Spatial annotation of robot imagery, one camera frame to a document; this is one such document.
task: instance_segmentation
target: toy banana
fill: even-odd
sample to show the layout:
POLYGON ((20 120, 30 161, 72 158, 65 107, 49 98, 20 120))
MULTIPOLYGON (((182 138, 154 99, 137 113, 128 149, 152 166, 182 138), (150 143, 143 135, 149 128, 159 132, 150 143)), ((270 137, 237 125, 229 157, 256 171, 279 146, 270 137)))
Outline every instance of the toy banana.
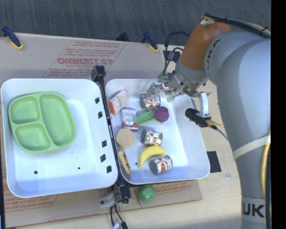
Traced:
POLYGON ((149 146, 140 153, 140 165, 142 168, 143 163, 151 156, 165 154, 166 150, 159 145, 149 146))

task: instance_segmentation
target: cardboard sheet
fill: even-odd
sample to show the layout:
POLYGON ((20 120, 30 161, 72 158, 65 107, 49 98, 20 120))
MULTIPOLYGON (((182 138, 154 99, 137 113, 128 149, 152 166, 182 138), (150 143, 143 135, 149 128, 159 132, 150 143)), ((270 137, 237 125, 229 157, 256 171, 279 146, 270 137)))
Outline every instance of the cardboard sheet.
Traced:
MULTIPOLYGON (((94 65, 104 65, 105 83, 111 79, 154 79, 163 69, 162 53, 153 53, 146 43, 100 41, 20 34, 21 51, 11 47, 9 39, 0 37, 0 87, 11 78, 77 78, 88 79, 94 65)), ((111 188, 86 190, 35 198, 19 198, 7 185, 4 140, 1 135, 4 207, 6 227, 37 224, 109 213, 100 207, 99 197, 111 188)), ((201 200, 197 180, 154 184, 156 198, 141 203, 132 187, 129 204, 120 210, 155 207, 201 200)))

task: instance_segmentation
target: food can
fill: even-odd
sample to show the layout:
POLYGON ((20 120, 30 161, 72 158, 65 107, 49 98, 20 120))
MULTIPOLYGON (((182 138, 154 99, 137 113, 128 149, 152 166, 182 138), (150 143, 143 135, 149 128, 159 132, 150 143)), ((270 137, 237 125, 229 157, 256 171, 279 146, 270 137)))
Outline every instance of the food can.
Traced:
POLYGON ((162 173, 166 170, 169 170, 173 167, 173 161, 171 157, 168 155, 164 155, 163 157, 153 159, 149 162, 150 170, 155 174, 162 173))
POLYGON ((163 134, 161 132, 143 130, 141 142, 147 145, 161 145, 163 134))
POLYGON ((146 108, 158 108, 161 105, 161 97, 159 95, 154 98, 144 100, 145 95, 141 95, 140 106, 142 109, 146 108))

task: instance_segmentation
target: table surface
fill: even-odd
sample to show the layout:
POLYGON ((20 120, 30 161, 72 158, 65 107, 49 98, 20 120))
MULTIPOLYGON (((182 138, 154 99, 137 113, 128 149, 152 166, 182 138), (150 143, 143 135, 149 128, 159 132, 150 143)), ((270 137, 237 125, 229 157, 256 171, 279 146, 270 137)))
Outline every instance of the table surface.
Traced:
MULTIPOLYGON (((160 64, 156 66, 156 71, 160 72, 157 67, 164 66, 164 57, 162 50, 163 45, 158 45, 161 57, 157 57, 157 61, 153 61, 153 56, 150 58, 142 58, 140 53, 133 53, 131 50, 136 44, 130 42, 127 56, 124 56, 124 67, 130 67, 133 62, 136 64, 160 64)), ((14 55, 7 55, 7 58, 13 58, 14 55)), ((174 63, 171 62, 168 71, 174 68, 174 63)), ((129 72, 128 78, 137 79, 140 76, 146 78, 147 73, 140 70, 140 66, 136 67, 136 71, 129 72)), ((122 78, 121 69, 111 70, 109 78, 122 78)), ((7 69, 0 66, 0 84, 5 80, 13 78, 12 74, 7 72, 7 69)), ((199 91, 211 92, 208 96, 209 113, 212 115, 212 120, 222 123, 218 104, 216 86, 211 82, 207 82, 205 86, 199 88, 199 91)), ((196 106, 199 106, 198 99, 195 100, 196 106)), ((172 205, 158 206, 153 208, 142 208, 130 211, 120 212, 121 217, 127 223, 130 229, 162 229, 162 228, 180 228, 180 229, 237 229, 241 225, 241 188, 239 176, 235 161, 232 156, 232 151, 228 141, 217 131, 211 128, 201 128, 202 137, 207 151, 216 151, 221 172, 210 173, 206 178, 199 179, 198 184, 202 194, 202 200, 177 203, 172 205)), ((56 222, 47 222, 29 226, 17 227, 18 229, 71 229, 71 228, 94 228, 94 229, 110 229, 112 228, 110 214, 102 214, 91 217, 83 217, 79 219, 68 219, 56 222)))

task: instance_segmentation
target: green apple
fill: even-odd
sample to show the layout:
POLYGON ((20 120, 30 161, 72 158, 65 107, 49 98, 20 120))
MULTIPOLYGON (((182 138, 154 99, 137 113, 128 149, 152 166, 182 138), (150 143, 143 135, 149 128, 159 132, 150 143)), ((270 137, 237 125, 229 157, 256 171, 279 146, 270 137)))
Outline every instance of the green apple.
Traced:
POLYGON ((152 201, 156 197, 156 192, 152 185, 143 185, 138 188, 138 198, 144 203, 152 201))

